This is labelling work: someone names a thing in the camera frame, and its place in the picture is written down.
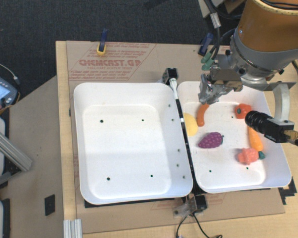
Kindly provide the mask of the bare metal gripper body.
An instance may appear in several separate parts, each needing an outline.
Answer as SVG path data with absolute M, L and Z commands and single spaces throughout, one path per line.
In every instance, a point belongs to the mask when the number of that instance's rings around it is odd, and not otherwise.
M 209 82 L 236 92 L 241 91 L 244 86 L 259 91 L 270 91 L 271 85 L 267 82 L 269 77 L 270 70 L 255 66 L 240 56 L 218 55 L 210 69 Z

